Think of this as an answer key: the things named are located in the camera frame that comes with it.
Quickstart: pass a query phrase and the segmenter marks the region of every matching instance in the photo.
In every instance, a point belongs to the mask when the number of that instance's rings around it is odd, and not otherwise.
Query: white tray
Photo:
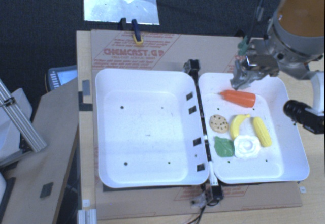
[[[97,74],[95,85],[99,175],[105,185],[205,182],[209,168],[196,89],[189,75],[105,69]],[[194,146],[198,138],[201,143]]]
[[[229,184],[298,181],[309,166],[297,126],[282,112],[288,100],[278,78],[253,83],[253,108],[242,108],[218,94],[231,89],[232,74],[205,73],[199,78],[207,135],[218,179]],[[99,175],[113,188],[198,185],[209,175],[196,88],[183,72],[104,69],[95,79]],[[219,157],[214,137],[229,138],[209,127],[214,114],[231,122],[237,114],[260,116],[272,137],[256,159]],[[255,135],[249,119],[241,134]]]

